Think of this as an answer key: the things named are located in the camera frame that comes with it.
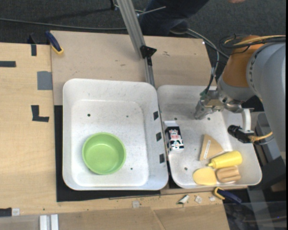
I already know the yellow squeeze bottle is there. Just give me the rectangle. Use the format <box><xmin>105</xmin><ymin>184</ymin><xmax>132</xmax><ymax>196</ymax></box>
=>
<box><xmin>207</xmin><ymin>150</ymin><xmax>243</xmax><ymax>169</ymax></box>

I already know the tan ribbed bread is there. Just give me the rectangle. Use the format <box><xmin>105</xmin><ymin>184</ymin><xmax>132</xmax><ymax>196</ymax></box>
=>
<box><xmin>216</xmin><ymin>166</ymin><xmax>241</xmax><ymax>184</ymax></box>

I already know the yellow oval slice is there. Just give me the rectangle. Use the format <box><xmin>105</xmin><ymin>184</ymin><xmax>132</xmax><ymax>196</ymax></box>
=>
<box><xmin>192</xmin><ymin>167</ymin><xmax>218</xmax><ymax>185</ymax></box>

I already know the tan pizza slice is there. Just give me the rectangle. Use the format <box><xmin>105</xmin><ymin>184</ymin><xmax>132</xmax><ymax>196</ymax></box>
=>
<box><xmin>199</xmin><ymin>134</ymin><xmax>224</xmax><ymax>161</ymax></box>

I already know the white cow print carton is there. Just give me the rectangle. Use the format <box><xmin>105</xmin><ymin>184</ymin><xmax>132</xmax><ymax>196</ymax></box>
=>
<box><xmin>163</xmin><ymin>120</ymin><xmax>185</xmax><ymax>153</ymax></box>

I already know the green bowl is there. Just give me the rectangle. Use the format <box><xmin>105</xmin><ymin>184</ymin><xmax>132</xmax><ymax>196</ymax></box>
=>
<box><xmin>82</xmin><ymin>132</ymin><xmax>127</xmax><ymax>175</ymax></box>

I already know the white plastic tray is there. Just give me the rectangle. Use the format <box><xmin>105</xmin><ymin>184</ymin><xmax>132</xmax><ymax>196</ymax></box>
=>
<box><xmin>62</xmin><ymin>78</ymin><xmax>169</xmax><ymax>191</ymax></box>
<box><xmin>156</xmin><ymin>84</ymin><xmax>263</xmax><ymax>189</ymax></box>

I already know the person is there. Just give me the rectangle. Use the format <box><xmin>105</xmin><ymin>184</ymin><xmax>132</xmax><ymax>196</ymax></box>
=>
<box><xmin>139</xmin><ymin>0</ymin><xmax>234</xmax><ymax>36</ymax></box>

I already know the black cylinder on white bracket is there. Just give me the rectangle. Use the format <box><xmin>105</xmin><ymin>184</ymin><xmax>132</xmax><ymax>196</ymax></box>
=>
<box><xmin>227</xmin><ymin>108</ymin><xmax>255</xmax><ymax>144</ymax></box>

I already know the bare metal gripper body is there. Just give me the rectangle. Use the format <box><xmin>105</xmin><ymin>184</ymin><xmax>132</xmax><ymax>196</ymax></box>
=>
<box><xmin>201</xmin><ymin>90</ymin><xmax>243</xmax><ymax>114</ymax></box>

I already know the thin black and white rod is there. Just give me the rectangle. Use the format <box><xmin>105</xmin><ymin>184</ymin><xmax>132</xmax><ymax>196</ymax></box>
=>
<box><xmin>144</xmin><ymin>56</ymin><xmax>170</xmax><ymax>169</ymax></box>

